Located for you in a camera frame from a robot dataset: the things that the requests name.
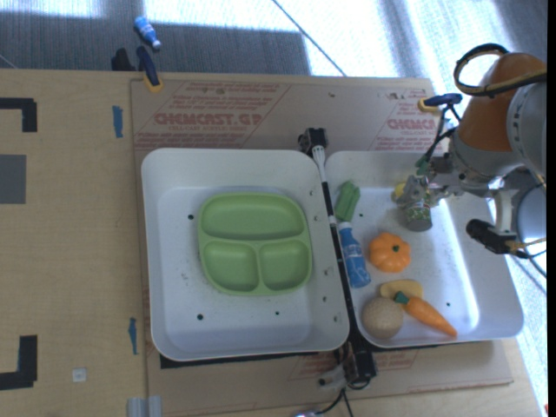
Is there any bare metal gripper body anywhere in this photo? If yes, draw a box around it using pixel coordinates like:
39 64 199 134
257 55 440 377
427 153 493 200

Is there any brown cardboard board red print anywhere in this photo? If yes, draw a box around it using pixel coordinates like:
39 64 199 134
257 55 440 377
129 74 514 417

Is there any black cylinder on white bracket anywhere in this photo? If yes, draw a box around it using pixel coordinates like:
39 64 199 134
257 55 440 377
466 189 520 255

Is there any blue bottle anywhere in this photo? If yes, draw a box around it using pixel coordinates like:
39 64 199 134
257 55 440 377
337 221 372 289
133 15 162 52

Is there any green toy vegetable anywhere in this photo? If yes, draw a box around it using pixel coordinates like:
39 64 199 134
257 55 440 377
334 180 362 223

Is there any white plastic tray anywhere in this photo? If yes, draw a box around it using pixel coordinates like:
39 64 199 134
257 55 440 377
324 149 525 349
141 148 351 362

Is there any thin black and white rod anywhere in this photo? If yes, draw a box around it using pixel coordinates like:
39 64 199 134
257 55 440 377
311 144 364 352

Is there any orange pumpkin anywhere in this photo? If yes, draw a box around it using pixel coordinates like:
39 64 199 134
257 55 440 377
368 231 412 274

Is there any orange carrot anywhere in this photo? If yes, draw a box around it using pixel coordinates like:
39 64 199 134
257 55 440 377
393 291 459 338

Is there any small green printed can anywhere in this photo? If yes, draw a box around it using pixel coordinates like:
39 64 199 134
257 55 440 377
403 197 434 233

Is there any yellow cheese slice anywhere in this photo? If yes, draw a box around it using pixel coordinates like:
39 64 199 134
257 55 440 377
379 279 424 302

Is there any green divided plate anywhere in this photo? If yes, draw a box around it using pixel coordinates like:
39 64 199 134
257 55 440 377
196 192 314 296

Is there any beige ball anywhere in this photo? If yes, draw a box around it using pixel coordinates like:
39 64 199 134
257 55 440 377
361 296 405 340

